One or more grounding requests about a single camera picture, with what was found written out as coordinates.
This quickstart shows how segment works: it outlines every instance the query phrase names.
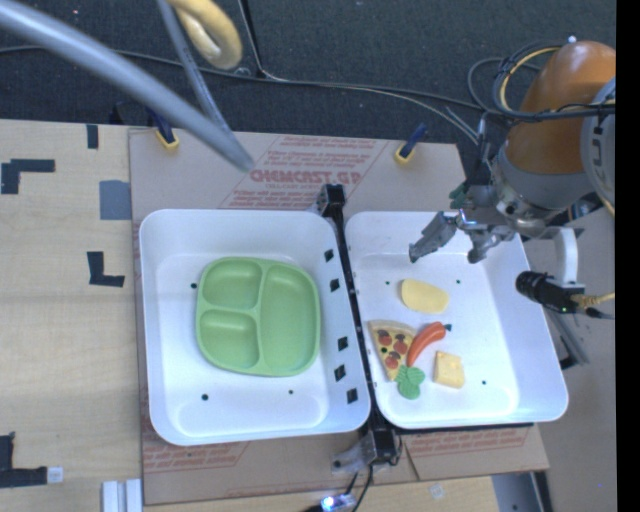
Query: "green divided plate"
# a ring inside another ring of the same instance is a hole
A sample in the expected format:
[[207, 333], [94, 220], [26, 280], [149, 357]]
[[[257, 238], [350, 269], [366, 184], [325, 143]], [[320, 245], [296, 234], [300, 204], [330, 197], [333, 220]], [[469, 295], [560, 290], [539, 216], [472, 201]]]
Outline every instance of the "green divided plate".
[[196, 337], [212, 364], [285, 377], [303, 372], [320, 346], [320, 299], [304, 270], [287, 263], [225, 257], [204, 269]]

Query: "red carrot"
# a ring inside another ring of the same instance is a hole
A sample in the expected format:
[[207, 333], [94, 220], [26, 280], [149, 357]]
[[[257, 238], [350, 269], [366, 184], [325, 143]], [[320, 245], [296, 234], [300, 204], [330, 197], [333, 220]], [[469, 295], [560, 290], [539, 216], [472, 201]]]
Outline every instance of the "red carrot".
[[422, 351], [434, 341], [444, 338], [447, 331], [451, 330], [451, 324], [443, 325], [442, 322], [433, 322], [422, 329], [409, 347], [407, 354], [407, 366], [413, 366]]

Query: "toy pizza slice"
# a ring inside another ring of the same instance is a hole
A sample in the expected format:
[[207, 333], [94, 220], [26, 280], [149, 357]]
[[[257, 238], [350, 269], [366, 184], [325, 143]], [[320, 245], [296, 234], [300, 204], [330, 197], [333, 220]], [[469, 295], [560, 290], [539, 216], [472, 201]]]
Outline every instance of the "toy pizza slice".
[[393, 381], [405, 364], [416, 331], [393, 320], [371, 320], [367, 325], [387, 377]]

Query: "white tray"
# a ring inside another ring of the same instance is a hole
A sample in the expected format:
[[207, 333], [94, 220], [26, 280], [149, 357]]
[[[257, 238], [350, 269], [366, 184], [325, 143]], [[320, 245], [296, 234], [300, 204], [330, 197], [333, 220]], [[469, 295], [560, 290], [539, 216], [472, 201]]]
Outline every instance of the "white tray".
[[[159, 210], [139, 232], [151, 422], [195, 445], [348, 432], [371, 402], [333, 228], [310, 212]], [[293, 377], [259, 377], [207, 362], [195, 336], [198, 283], [225, 256], [298, 265], [318, 287], [320, 354]]]
[[[380, 412], [407, 429], [551, 421], [568, 403], [564, 377], [539, 304], [515, 288], [529, 270], [516, 237], [467, 262], [469, 237], [461, 231], [437, 252], [411, 263], [409, 244], [435, 216], [425, 212], [362, 212], [346, 225], [346, 238], [368, 359]], [[450, 295], [447, 309], [427, 315], [408, 309], [399, 293], [403, 279], [438, 286]], [[452, 331], [417, 361], [426, 374], [416, 400], [400, 397], [386, 379], [366, 322], [389, 319], [419, 328], [440, 320]], [[465, 384], [448, 388], [432, 381], [436, 350], [462, 357]]]

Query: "cardboard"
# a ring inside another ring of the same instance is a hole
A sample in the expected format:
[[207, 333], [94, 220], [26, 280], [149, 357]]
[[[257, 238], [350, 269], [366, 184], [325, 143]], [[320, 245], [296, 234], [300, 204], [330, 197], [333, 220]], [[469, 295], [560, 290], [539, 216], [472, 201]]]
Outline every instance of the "cardboard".
[[[179, 131], [164, 149], [153, 130], [129, 137], [136, 323], [146, 505], [264, 496], [302, 491], [341, 492], [352, 474], [333, 474], [332, 457], [353, 446], [357, 432], [280, 440], [179, 447], [163, 441], [149, 421], [137, 231], [162, 208], [313, 210], [325, 183], [341, 183], [345, 219], [358, 211], [449, 210], [448, 194], [463, 180], [457, 149], [417, 145], [406, 165], [393, 154], [402, 141], [238, 133], [254, 157], [248, 173]], [[536, 426], [430, 432], [402, 436], [398, 465], [378, 468], [373, 484], [489, 475], [548, 467]], [[357, 485], [366, 477], [361, 472]]]

